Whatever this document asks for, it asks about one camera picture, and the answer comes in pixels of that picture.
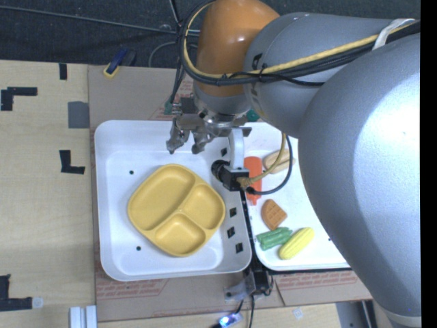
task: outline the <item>white plate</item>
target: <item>white plate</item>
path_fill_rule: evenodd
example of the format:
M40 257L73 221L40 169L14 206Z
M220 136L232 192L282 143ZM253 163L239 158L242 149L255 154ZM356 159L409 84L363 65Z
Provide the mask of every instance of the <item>white plate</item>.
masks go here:
M265 123L253 123L250 126L252 126L252 132L244 141L245 156L258 156L263 159L270 153L279 150L281 133L277 129ZM329 239L311 206L300 175L298 140L290 137L290 142L296 159L292 175L282 189L273 194L261 196L257 200L256 206L248 201L251 230L253 236L269 231L262 221L261 209L267 199L273 199L287 213L287 218L281 226L288 227L293 231L303 227L312 227L315 230L315 237L304 250L290 260L279 258L279 246L263 251L255 239L257 257L264 266L274 271L349 268L349 264ZM276 174L267 175L262 179L262 190L268 191L275 188L283 181L286 174L287 171L283 170Z

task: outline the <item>black tape mark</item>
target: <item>black tape mark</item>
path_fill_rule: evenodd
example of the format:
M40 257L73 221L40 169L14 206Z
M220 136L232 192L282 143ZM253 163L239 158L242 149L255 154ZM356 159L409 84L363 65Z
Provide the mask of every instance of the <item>black tape mark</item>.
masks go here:
M85 167L72 167L71 166L71 151L60 150L59 155L61 156L61 172L66 172L69 174L84 174Z
M59 64L59 79L60 80L67 80L67 64L60 63Z
M68 128L89 128L89 106L85 102L68 103Z
M36 96L37 87L8 87L0 92L0 111L11 111L14 104L14 96Z
M30 310L32 308L32 298L10 299L9 298L9 278L11 275L0 276L0 312Z

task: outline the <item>yellow corn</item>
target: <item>yellow corn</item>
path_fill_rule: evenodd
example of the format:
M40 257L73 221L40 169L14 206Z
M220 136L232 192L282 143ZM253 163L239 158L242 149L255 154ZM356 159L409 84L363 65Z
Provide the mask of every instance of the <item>yellow corn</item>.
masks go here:
M298 252L304 249L314 238L314 230L311 227L301 228L279 248L279 257L282 260L289 260Z

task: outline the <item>yellow cable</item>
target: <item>yellow cable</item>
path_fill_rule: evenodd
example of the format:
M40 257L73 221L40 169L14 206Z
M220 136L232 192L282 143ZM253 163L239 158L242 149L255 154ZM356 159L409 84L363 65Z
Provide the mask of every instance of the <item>yellow cable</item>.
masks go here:
M254 176L252 178L237 178L237 182L240 184L240 186L245 189L249 187L251 184L257 182L258 180L261 180L262 178L265 178L272 170L281 162L282 154L285 150L285 142L287 141L287 137L285 136L285 133L282 133L282 142L281 142L281 149L279 150L278 157L274 161L274 163L262 174L258 176Z
M193 21L195 20L195 18L199 15L199 13L201 11L203 11L205 8L207 8L209 5L213 4L214 2L215 1L204 5L201 9L199 9L199 11L196 12L196 14L193 15L193 17L189 21L187 32L185 33L185 40L184 40L184 59L186 61L187 66L195 74L197 74L199 76L202 76L202 77L210 77L210 78L220 79L220 78L223 78L223 74L209 74L209 73L205 73L205 72L202 72L202 71L198 70L194 66L194 64L191 62L190 57L188 55L187 42L186 42L186 37L188 36L188 30L190 29L190 26L193 23ZM397 31L399 31L400 29L405 28L406 26L407 25L395 28L395 29L393 29L390 32L390 34L395 33ZM325 51L322 51L322 52L319 52L319 53L314 53L314 54L312 54L310 56L301 57L301 58L295 59L293 61L289 61L289 62L286 62L286 63L283 63L283 64L278 64L276 66L267 67L267 68L264 68L262 70L262 74L270 74L270 73L278 72L278 71L285 70L285 69L291 69L291 68L294 68L294 67L297 67L297 66L301 66L303 64L307 64L309 62L318 61L318 60L323 59L323 58L327 58L327 57L330 57L330 56L333 56L333 55L337 55L337 54L340 54L340 53L343 53L343 52L346 52L346 51L349 51L349 50L352 50L352 49L364 46L366 44L369 44L370 42L374 42L377 39L378 36L379 36L379 34L375 34L375 35L369 36L367 38L363 38L363 39L360 39L360 40L356 40L354 42L349 42L347 44L343 44L341 46L334 47L332 49L328 49L328 50L325 50ZM260 72L261 72L261 70L252 70L252 71L250 71L248 73L259 74ZM232 73L225 74L226 77L230 77L231 75L232 75ZM249 77L249 76L238 75L237 77L234 77L234 78L237 79L237 78L247 78L247 77Z

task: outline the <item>wire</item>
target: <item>wire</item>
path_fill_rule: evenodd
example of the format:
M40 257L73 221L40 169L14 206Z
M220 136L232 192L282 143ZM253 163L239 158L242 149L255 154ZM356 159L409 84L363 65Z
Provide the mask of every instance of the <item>wire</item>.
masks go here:
M267 289L267 290L263 291L263 294L264 294L266 297L268 297L268 296L270 296L270 294L272 294L272 291L273 291L273 284L274 284L274 278L273 278L273 276L271 275L271 276L270 276L270 285L268 286L268 289Z
M289 152L289 159L290 159L290 164L288 165L288 171L287 171L287 175L285 176L285 178L283 179L283 181L281 182L281 184L279 184L278 186L276 186L275 188L269 190L269 191L256 191L253 187L247 187L246 192L249 194L255 194L255 195L267 195L267 194L272 194L275 193L277 191L279 191L282 187L284 187L288 180L290 179L290 176L292 175L292 170L293 170L293 147L292 147L292 143L290 142L290 138L287 136L287 145L288 145L288 152Z
M180 84L184 80L184 77L185 77L185 71L182 67L180 59L178 59L178 64L176 66L175 82L173 84L173 91L171 92L171 95L169 97L169 103L173 104L176 97L176 92L178 92L178 89L180 87Z
M238 306L237 310L234 312L234 314L237 314L238 312L241 311L241 307L243 306L244 300L240 301L240 305Z
M165 42L164 44L161 44L159 46L157 46L151 53L149 56L149 62L148 62L148 66L151 68L152 67L152 60L153 57L155 56L155 53L157 53L159 50L161 50L163 47L166 46L171 46L171 45L176 45L176 41L170 41L170 42Z
M129 24L126 24L126 23L112 22L110 20L101 20L101 19L97 19L97 18L74 16L72 14L60 14L60 13L57 13L57 12L32 10L32 9L29 9L29 8L15 8L13 6L5 6L5 5L0 5L0 9L2 9L2 10L20 11L20 12L28 12L28 13L31 13L31 14L44 14L44 15L47 15L47 16L54 16L54 17L71 18L71 19L77 19L77 20L80 20L80 21L103 23L103 24L107 24L107 25L116 25L118 27L126 27L126 28L140 29L140 30L146 30L146 31L155 31L155 32L158 32L158 33L176 34L176 31L174 31L174 30L158 29L158 28L151 28L151 27L142 27L140 25L129 25Z
M276 66L266 67L262 70L254 70L247 73L231 73L231 74L209 74L197 69L190 57L188 56L186 47L186 37L188 30L200 14L201 11L209 7L215 0L206 1L193 9L188 18L182 23L181 37L183 41L180 43L180 57L182 65L187 73L194 78L194 80L210 85L239 85L245 83L254 83L261 81L261 79L271 76L271 81L288 80L294 81L294 77L301 77L304 75L321 72L325 69L334 68L360 57L362 54L371 51L371 48L376 41L378 34L356 40L329 50L322 51L307 57L301 57L293 61L279 64ZM390 32L387 42L403 38L406 35L420 32L420 21L403 25L395 28Z
M251 295L251 298L252 298L252 309L251 309L251 318L250 318L250 320L249 320L249 327L248 327L248 328L251 328L251 327L252 327L252 322L253 322L253 313L254 313L254 311L255 311L255 296L254 296L254 295Z
M284 152L286 140L287 140L287 135L285 133L282 133L281 148L279 150L278 157L275 159L273 164L265 172L263 172L262 174L260 174L258 176L254 176L252 178L246 178L246 177L237 178L237 182L240 184L240 186L243 189L245 189L246 187L250 186L251 184L257 182L258 180L265 178L270 172L272 172L272 170L276 166L278 166L278 164L281 162L281 158L282 158L282 154Z

